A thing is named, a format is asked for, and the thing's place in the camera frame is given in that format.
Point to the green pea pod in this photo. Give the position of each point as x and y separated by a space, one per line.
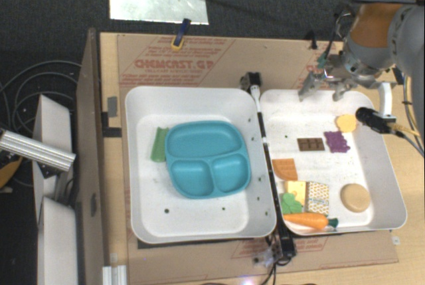
158 145

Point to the white patterned carton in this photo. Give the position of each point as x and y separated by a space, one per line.
318 198

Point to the brown chocolate bar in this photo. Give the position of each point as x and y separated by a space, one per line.
310 144

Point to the brown cardboard board red print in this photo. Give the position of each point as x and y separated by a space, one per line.
206 64

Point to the yellow cheese wedge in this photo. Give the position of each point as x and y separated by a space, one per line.
296 190

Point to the white plastic tray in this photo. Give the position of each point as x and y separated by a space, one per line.
199 217
365 160

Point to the purple grapes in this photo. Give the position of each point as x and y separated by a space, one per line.
336 142

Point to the black cylinder on white bracket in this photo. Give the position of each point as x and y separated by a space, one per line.
372 118

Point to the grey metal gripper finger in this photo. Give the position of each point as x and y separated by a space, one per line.
308 86
340 89

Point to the yellow crisp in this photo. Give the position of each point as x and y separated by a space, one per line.
346 123

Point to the orange carrot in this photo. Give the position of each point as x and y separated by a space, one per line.
307 220

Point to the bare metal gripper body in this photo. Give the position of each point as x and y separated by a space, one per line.
348 73

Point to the orange waffle piece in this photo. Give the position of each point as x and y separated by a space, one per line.
285 169

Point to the thin black and white rod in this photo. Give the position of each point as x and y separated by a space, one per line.
264 134

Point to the beige round biscuit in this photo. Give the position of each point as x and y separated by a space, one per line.
354 197

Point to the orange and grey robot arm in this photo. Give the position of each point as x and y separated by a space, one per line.
375 21

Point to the blue divided plate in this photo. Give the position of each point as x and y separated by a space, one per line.
206 157

